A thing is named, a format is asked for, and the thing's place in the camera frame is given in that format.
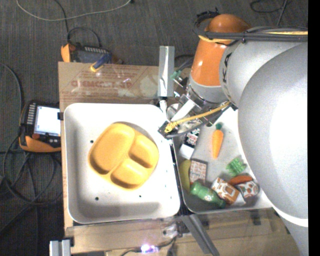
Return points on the brown cardboard board red print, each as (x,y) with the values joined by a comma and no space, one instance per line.
(75,95)

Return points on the white can red print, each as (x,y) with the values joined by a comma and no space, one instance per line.
(248,189)

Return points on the orange and white carton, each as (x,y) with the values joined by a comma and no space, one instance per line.
(225,191)

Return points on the brown patterned carton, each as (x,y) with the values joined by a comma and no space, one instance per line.
(198,171)

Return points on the yellow divided plate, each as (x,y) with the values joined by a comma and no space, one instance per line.
(117,147)

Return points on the yellow banana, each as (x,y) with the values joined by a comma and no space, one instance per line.
(185,175)

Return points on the orange sausage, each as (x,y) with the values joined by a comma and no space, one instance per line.
(240,179)

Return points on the orange carrot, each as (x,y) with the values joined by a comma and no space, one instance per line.
(217,141)

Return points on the white plastic tray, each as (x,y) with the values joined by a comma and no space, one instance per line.
(203,155)
(82,205)

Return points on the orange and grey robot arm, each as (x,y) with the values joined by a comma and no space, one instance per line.
(275,125)

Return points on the black and white packet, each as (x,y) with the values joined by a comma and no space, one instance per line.
(192,139)

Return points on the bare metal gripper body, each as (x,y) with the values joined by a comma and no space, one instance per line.
(203,113)

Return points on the green broccoli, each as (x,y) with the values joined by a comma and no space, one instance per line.
(235,166)

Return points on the green bottle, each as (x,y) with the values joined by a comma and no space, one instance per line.
(205,193)

